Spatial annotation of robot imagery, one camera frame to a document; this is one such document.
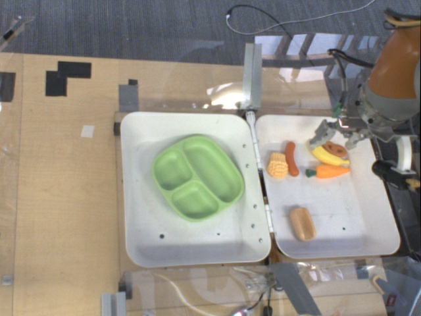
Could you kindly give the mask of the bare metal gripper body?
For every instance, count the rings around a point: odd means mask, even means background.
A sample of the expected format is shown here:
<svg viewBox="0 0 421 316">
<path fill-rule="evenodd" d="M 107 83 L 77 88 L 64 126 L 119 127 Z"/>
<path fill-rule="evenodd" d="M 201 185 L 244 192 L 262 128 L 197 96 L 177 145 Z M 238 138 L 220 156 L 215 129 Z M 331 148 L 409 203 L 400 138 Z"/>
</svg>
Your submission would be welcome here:
<svg viewBox="0 0 421 316">
<path fill-rule="evenodd" d="M 394 137 L 393 129 L 400 125 L 395 114 L 386 112 L 391 99 L 378 96 L 371 91 L 361 91 L 353 103 L 345 106 L 338 120 L 343 130 L 377 138 Z"/>
</svg>

